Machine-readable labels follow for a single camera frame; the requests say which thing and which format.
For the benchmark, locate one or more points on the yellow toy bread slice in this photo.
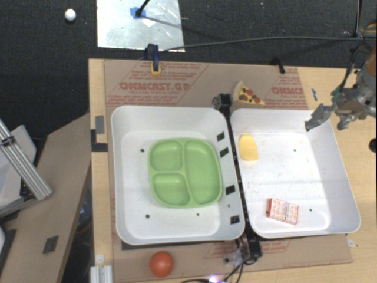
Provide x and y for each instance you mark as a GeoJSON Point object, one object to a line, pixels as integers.
{"type": "Point", "coordinates": [248, 147]}

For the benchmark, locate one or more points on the thin black rod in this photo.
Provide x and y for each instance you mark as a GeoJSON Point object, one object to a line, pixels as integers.
{"type": "Point", "coordinates": [237, 169]}

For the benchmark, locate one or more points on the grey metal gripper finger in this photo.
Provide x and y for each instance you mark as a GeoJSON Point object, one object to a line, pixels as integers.
{"type": "Point", "coordinates": [318, 117]}
{"type": "Point", "coordinates": [345, 122]}

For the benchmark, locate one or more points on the brown cardboard board red print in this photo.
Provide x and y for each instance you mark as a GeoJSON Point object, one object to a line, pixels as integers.
{"type": "Point", "coordinates": [165, 87]}

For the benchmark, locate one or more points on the red orange ball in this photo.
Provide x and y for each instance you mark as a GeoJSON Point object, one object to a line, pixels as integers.
{"type": "Point", "coordinates": [161, 264]}

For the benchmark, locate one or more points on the toy pizza slice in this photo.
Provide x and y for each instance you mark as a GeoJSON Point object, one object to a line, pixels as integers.
{"type": "Point", "coordinates": [246, 94]}

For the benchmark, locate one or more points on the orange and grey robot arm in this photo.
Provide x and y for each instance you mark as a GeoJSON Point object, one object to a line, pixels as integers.
{"type": "Point", "coordinates": [371, 60]}

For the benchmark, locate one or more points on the green divided plate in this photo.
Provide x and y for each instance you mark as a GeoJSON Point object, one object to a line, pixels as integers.
{"type": "Point", "coordinates": [188, 172]}

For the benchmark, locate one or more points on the white plastic tray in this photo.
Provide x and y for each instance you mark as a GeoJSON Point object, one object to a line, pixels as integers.
{"type": "Point", "coordinates": [135, 187]}
{"type": "Point", "coordinates": [294, 181]}

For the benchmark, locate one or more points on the orange patterned small carton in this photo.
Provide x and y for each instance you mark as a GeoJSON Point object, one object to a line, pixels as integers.
{"type": "Point", "coordinates": [282, 211]}

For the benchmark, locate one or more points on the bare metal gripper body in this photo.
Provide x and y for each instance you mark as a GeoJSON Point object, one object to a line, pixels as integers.
{"type": "Point", "coordinates": [364, 99]}

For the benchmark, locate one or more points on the white ball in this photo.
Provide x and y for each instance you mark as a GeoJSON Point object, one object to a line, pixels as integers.
{"type": "Point", "coordinates": [70, 14]}

